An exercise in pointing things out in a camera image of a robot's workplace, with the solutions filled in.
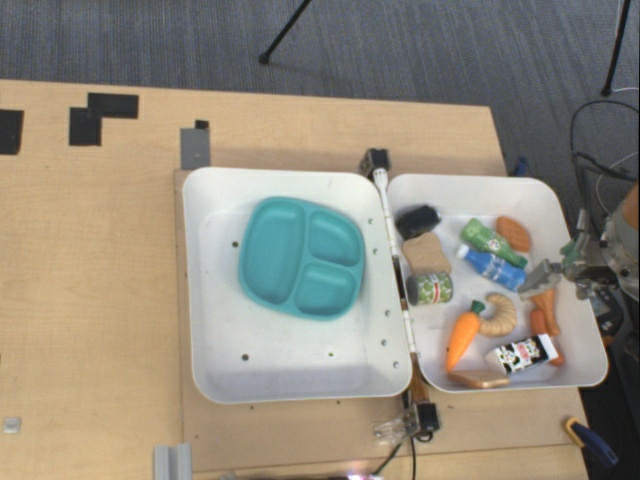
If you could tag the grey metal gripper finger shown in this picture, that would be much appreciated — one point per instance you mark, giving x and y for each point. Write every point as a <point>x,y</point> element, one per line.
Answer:
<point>545,285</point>
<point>537,274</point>

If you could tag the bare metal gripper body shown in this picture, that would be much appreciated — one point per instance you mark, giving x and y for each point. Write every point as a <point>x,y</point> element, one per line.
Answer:
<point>595,268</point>

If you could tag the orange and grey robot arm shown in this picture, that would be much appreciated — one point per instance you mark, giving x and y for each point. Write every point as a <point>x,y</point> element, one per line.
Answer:
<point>631,228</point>

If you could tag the orange sausage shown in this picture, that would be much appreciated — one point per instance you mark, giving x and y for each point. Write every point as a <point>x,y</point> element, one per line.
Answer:
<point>538,322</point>

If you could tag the blue bottle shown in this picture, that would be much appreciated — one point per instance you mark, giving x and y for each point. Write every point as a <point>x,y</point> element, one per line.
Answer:
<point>492,266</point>

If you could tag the orange biscuit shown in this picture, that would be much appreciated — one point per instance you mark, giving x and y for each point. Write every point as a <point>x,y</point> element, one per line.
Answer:
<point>514,233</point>

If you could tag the tan croissant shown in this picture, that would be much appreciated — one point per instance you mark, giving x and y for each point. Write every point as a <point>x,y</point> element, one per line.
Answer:
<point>502,313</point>

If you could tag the green bottle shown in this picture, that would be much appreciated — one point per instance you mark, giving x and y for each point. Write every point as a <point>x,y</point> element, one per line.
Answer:
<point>482,235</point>

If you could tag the cow print milk carton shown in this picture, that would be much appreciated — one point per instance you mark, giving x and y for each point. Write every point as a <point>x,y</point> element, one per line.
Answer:
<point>522,354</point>

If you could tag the white plastic tray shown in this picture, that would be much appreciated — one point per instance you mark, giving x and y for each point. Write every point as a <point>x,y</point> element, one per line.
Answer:
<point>570,358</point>
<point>225,328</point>

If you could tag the orange carrot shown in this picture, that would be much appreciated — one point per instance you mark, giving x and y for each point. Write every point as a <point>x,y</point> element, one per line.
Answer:
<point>462,335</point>

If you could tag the green and white can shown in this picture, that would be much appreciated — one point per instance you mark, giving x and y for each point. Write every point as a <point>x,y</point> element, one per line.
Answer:
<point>431,288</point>

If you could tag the tan bread slice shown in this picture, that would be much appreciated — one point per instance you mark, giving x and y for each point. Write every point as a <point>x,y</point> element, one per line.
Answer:
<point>425,254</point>

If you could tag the black packet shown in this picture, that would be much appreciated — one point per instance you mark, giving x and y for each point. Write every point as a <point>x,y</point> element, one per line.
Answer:
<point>417,220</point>

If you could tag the thin black and white rod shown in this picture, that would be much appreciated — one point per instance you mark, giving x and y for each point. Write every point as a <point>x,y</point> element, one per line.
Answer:
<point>387,208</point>

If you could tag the black tripod leg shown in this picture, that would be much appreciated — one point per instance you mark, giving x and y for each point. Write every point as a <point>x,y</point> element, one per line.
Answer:
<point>620,28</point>
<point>295,18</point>

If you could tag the teal divided plate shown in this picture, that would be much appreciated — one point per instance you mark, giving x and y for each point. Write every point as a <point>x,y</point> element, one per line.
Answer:
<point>272,253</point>

